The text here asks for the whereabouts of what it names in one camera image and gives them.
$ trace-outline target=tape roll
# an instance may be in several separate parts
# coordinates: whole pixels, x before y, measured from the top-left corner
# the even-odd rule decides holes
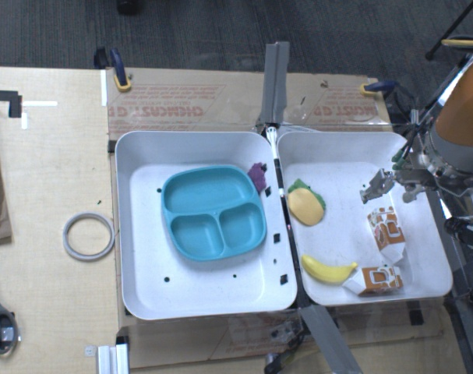
[[[97,221],[100,221],[102,224],[106,226],[108,231],[110,232],[110,240],[108,241],[108,244],[104,249],[98,253],[94,253],[92,255],[86,255],[80,252],[77,252],[75,249],[73,249],[68,241],[68,234],[70,231],[70,228],[77,222],[82,219],[96,219]],[[69,220],[66,222],[65,227],[63,228],[63,246],[66,249],[66,252],[75,259],[78,260],[84,260],[87,262],[98,260],[108,254],[111,249],[113,248],[113,245],[115,243],[115,232],[113,231],[113,224],[109,219],[107,219],[105,216],[103,216],[101,213],[98,212],[81,212],[78,213],[72,217],[69,218]]]

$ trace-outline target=blue clamp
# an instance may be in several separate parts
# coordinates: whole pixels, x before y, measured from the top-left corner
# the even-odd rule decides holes
[[[376,93],[379,91],[381,92],[392,92],[394,89],[399,86],[399,83],[397,83],[394,80],[384,80],[380,82],[375,82],[375,83],[363,83],[359,87],[359,91],[361,91],[361,94],[363,96],[374,96]]]
[[[111,65],[115,68],[115,84],[121,91],[129,91],[131,83],[128,76],[125,74],[125,67],[122,62],[122,57],[116,48],[110,50]]]

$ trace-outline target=small cardboard box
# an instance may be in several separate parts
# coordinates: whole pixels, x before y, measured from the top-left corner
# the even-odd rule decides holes
[[[343,284],[357,295],[380,294],[402,287],[401,271],[397,266],[363,267]]]
[[[394,208],[378,208],[368,215],[379,251],[392,263],[403,258],[406,239],[397,223]]]

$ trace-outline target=black wheel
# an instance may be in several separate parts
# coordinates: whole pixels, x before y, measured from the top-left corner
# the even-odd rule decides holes
[[[138,0],[117,0],[117,10],[121,14],[133,16],[139,10]]]

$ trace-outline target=black clamp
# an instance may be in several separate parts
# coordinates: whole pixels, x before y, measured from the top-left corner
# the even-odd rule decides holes
[[[106,50],[104,47],[99,47],[96,52],[94,52],[94,68],[106,69],[108,66],[110,66],[110,62],[108,61]]]
[[[0,90],[0,101],[9,102],[9,117],[21,118],[22,96],[17,91]]]

